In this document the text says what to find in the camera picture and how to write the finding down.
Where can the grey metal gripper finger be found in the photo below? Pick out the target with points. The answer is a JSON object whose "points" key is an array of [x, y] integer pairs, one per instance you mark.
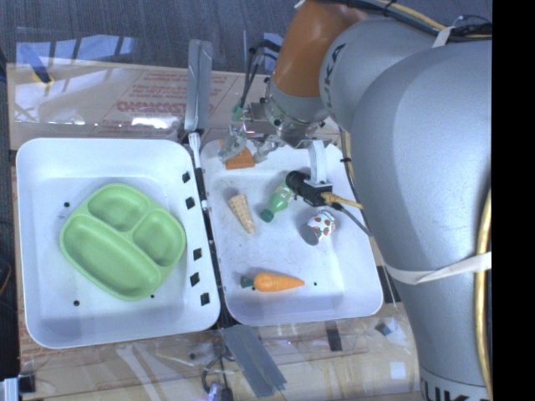
{"points": [[265, 149], [233, 144]]}

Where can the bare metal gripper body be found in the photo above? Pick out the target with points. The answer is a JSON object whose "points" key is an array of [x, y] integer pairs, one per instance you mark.
{"points": [[271, 125]]}

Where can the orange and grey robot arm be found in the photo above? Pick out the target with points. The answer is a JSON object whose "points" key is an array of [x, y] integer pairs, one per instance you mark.
{"points": [[418, 148]]}

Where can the orange pizza slice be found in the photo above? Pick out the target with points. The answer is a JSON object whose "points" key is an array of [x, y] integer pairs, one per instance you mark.
{"points": [[241, 162]]}

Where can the green plastic bottle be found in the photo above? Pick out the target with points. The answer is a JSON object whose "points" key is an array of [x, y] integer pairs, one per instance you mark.
{"points": [[276, 202]]}

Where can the beige ice cream cone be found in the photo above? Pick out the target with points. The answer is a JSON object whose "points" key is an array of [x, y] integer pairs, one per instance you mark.
{"points": [[243, 213]]}

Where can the white cup with strawberry print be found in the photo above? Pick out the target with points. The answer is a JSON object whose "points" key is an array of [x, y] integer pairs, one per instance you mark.
{"points": [[322, 226]]}

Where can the white plastic tray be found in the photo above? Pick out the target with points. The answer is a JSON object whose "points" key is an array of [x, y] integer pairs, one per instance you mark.
{"points": [[50, 207], [288, 253]]}

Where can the brown cardboard board, red print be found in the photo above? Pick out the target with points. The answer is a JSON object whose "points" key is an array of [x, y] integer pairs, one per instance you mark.
{"points": [[138, 94]]}

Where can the orange carrot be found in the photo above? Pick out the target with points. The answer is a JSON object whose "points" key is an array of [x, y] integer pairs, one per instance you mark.
{"points": [[278, 282]]}

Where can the green divided plate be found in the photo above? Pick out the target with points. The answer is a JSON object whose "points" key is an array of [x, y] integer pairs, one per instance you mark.
{"points": [[108, 249]]}

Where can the black cylinder on white bracket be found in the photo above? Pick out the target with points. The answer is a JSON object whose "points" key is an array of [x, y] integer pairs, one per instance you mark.
{"points": [[307, 186]]}

